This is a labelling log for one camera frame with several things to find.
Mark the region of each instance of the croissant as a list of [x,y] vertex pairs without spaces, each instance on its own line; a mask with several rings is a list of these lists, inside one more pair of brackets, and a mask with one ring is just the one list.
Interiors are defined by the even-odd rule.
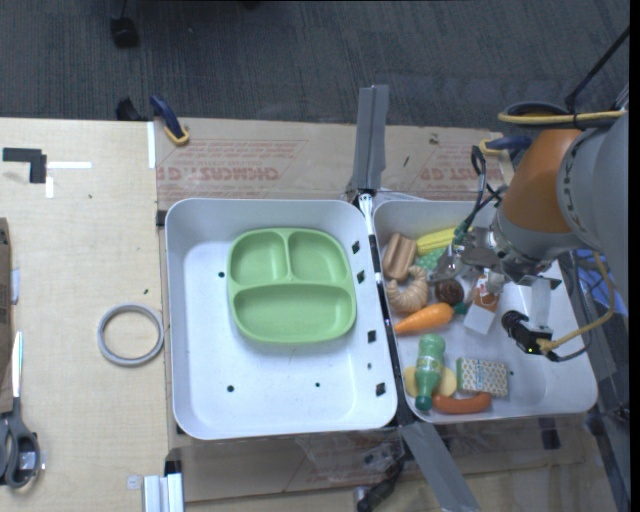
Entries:
[[400,291],[398,281],[395,279],[387,284],[389,306],[397,313],[415,313],[427,305],[429,296],[427,271],[418,265],[412,265],[409,267],[409,275],[413,281],[403,291]]

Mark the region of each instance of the scissors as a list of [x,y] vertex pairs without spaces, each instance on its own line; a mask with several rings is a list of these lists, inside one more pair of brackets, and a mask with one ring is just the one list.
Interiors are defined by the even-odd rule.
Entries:
[[40,464],[38,439],[21,418],[21,380],[22,331],[18,331],[11,355],[13,409],[0,414],[0,483],[4,476],[4,482],[14,489],[25,486],[36,474]]

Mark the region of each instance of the white plastic tray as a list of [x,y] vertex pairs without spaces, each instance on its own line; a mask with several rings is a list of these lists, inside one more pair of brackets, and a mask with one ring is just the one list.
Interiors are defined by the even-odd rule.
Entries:
[[[356,290],[356,321],[346,334],[282,345],[238,330],[227,298],[229,248],[244,232],[271,227],[318,229],[343,245]],[[169,210],[165,233],[173,411],[187,434],[221,440],[367,430],[391,421],[397,390],[368,233],[354,206],[185,199]]]
[[[471,212],[473,204],[468,202],[443,201],[388,201],[380,204],[374,212],[374,225],[381,248],[384,248],[394,232],[409,238],[418,238],[431,231],[455,226]],[[486,207],[481,210],[476,225],[488,227],[495,210]],[[546,277],[562,279],[562,273],[555,264]],[[433,301],[433,289],[430,290]],[[462,423],[468,421],[517,418],[556,414],[580,413],[590,409],[597,399],[597,384],[589,357],[586,353],[561,363],[554,363],[543,356],[522,352],[515,341],[502,328],[502,315],[518,310],[529,315],[531,308],[531,288],[505,286],[497,310],[496,318],[488,335],[483,336],[463,325],[463,318],[456,315],[453,321],[437,332],[446,341],[444,363],[455,371],[458,357],[502,361],[510,371],[509,395],[494,398],[491,407],[477,414],[447,415],[431,410],[419,411],[411,396],[405,393],[414,414],[435,424]],[[563,284],[551,292],[548,325],[557,339],[578,328],[567,289]],[[420,335],[397,336],[398,356],[402,369],[415,365]],[[558,355],[572,354],[584,347],[580,336],[558,347]]]

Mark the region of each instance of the scissor blade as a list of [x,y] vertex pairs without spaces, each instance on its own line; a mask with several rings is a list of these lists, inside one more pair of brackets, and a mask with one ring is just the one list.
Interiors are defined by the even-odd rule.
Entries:
[[13,353],[11,354],[11,384],[13,396],[20,396],[20,382],[22,377],[22,331],[16,331],[13,341]]

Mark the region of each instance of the gray floor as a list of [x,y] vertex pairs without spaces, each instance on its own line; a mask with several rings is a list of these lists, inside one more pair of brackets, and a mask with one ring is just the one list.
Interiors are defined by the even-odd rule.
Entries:
[[[564,106],[630,23],[630,0],[243,2],[129,0],[139,44],[110,33],[115,0],[0,0],[0,116],[153,115],[355,123],[358,90],[390,86],[390,125],[531,134],[497,119],[518,102]],[[606,110],[629,83],[629,39],[578,96]],[[576,295],[579,320],[602,314]],[[630,508],[628,318],[590,334],[600,387],[590,427],[618,511]]]

